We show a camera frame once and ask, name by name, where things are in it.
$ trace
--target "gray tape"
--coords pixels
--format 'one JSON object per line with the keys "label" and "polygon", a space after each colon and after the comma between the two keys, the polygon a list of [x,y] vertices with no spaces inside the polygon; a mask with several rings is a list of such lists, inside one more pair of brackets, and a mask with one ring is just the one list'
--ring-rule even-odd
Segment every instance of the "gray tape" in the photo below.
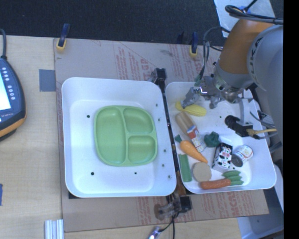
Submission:
{"label": "gray tape", "polygon": [[40,92],[55,91],[55,71],[39,69]]}

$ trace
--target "toy carrot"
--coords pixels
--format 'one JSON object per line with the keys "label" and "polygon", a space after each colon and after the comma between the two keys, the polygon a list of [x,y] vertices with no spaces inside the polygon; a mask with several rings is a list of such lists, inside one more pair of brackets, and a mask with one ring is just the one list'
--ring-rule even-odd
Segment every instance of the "toy carrot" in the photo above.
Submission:
{"label": "toy carrot", "polygon": [[196,149],[196,147],[188,140],[180,142],[179,147],[185,154],[199,160],[201,162],[208,163],[207,159]]}
{"label": "toy carrot", "polygon": [[202,189],[218,189],[227,186],[242,185],[243,183],[241,176],[237,175],[214,181],[203,181],[200,183],[200,187]]}

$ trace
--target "green divided plate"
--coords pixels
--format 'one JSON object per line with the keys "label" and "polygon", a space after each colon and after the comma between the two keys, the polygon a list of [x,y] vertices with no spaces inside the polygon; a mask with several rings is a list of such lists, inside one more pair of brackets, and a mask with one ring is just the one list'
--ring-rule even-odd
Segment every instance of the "green divided plate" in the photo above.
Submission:
{"label": "green divided plate", "polygon": [[145,165],[157,155],[154,121],[138,107],[99,109],[94,117],[94,140],[99,158],[108,165]]}

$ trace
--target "blue clamp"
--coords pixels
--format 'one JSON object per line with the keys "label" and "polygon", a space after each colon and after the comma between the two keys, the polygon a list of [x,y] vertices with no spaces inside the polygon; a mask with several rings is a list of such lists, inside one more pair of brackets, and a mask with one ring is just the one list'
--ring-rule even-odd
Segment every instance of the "blue clamp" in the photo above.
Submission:
{"label": "blue clamp", "polygon": [[176,43],[177,44],[184,44],[184,36],[186,35],[185,31],[178,35]]}
{"label": "blue clamp", "polygon": [[191,46],[189,47],[189,55],[191,57],[196,57],[198,54],[198,49],[197,49],[198,36],[197,36],[196,32],[193,32],[192,39],[191,39],[190,43],[191,43]]}
{"label": "blue clamp", "polygon": [[69,34],[70,31],[70,24],[65,23],[62,28],[61,37],[58,38],[56,43],[56,48],[58,50],[64,50],[66,45],[66,36]]}

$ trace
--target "orange toy carrot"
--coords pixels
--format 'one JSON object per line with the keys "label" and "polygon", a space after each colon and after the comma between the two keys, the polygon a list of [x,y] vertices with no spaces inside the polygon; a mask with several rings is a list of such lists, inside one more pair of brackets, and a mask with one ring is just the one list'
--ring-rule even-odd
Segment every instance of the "orange toy carrot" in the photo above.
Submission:
{"label": "orange toy carrot", "polygon": [[191,156],[192,158],[195,158],[196,160],[199,160],[201,162],[208,163],[207,159],[200,152],[198,152],[194,144],[192,144],[190,141],[181,141],[179,147],[188,156]]}
{"label": "orange toy carrot", "polygon": [[231,185],[231,180],[229,179],[219,179],[215,181],[203,181],[200,183],[202,189],[218,189]]}

